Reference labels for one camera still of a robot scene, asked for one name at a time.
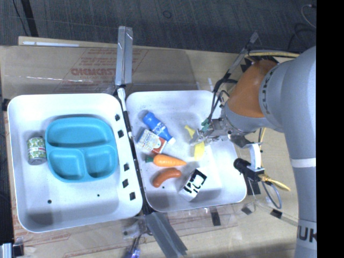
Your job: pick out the thin black and white rod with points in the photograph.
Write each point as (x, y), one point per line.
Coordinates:
(126, 117)

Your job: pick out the black cylinder on white bracket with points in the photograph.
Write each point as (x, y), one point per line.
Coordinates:
(248, 168)

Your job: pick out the orange-brown sausage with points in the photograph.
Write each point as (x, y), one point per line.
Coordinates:
(165, 176)

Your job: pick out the white plastic tray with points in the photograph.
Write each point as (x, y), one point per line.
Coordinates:
(172, 103)
(80, 206)

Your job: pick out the orange carrot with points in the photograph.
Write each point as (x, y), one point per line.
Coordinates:
(168, 160)

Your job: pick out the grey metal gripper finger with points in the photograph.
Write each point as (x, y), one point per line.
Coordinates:
(194, 138)
(206, 141)

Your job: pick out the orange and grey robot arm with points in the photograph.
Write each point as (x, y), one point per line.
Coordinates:
(295, 95)

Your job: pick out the blue divided plate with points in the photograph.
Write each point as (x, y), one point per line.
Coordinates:
(80, 133)

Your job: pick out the green and white can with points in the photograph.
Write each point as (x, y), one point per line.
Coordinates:
(36, 150)

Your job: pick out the blue bottle white cap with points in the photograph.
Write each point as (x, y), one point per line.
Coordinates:
(157, 126)

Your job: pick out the brown cardboard board red print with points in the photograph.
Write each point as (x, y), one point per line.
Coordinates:
(67, 68)

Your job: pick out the white and orange carton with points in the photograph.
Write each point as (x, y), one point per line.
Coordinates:
(149, 141)

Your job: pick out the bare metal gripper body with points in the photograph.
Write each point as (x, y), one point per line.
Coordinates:
(218, 129)

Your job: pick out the yellow banana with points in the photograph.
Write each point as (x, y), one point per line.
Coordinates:
(199, 152)

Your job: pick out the white carton black print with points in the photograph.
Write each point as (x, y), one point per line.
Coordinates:
(193, 184)

